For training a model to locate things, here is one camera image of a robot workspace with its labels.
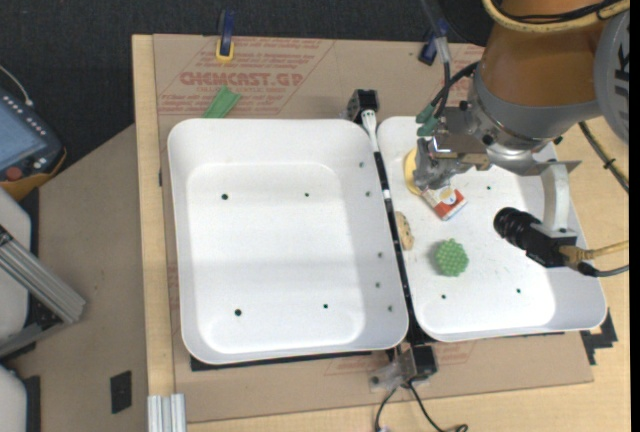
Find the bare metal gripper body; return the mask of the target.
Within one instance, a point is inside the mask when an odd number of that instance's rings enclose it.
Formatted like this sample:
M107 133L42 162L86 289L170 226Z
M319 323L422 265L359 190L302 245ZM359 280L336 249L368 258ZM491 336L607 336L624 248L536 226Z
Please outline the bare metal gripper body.
M447 107L437 116L431 107L417 116L417 152L429 154L437 169L456 168L462 174L493 166L517 175L539 175L546 169L534 154L546 141L512 131L479 107Z

